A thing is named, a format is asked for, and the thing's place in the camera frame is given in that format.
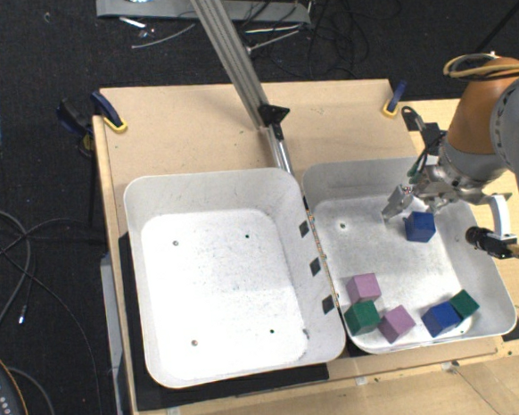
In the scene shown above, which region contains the pale wood board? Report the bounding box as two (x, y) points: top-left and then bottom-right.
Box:
(97, 57), (502, 415)

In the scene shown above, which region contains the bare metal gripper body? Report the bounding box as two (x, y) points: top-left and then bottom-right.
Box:
(408, 161), (490, 212)

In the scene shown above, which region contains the green cube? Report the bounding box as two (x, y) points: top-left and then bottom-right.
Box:
(448, 287), (482, 321)
(342, 298), (383, 337)

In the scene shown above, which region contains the white plastic tray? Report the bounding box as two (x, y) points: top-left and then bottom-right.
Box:
(299, 148), (519, 361)
(121, 161), (350, 393)

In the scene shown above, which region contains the blue cube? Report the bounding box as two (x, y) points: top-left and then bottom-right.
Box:
(402, 209), (439, 245)
(419, 300), (465, 340)

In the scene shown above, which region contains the black cylinder on white bracket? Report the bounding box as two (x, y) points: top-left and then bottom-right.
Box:
(461, 190), (519, 262)

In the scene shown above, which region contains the purple cube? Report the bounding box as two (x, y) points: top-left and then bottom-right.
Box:
(375, 303), (418, 346)
(343, 271), (383, 306)

